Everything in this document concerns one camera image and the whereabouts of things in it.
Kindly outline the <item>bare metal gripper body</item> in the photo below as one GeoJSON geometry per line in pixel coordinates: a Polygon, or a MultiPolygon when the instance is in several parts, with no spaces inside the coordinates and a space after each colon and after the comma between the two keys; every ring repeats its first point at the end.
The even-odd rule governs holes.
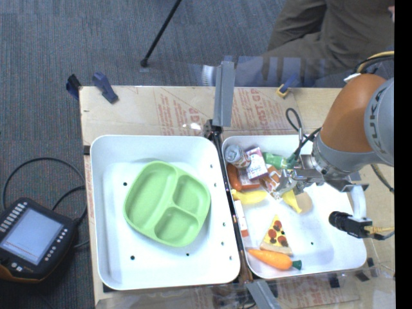
{"type": "Polygon", "coordinates": [[[310,184],[322,185],[324,176],[321,173],[315,158],[310,154],[301,154],[291,172],[291,177],[296,182],[309,186],[310,184]]]}

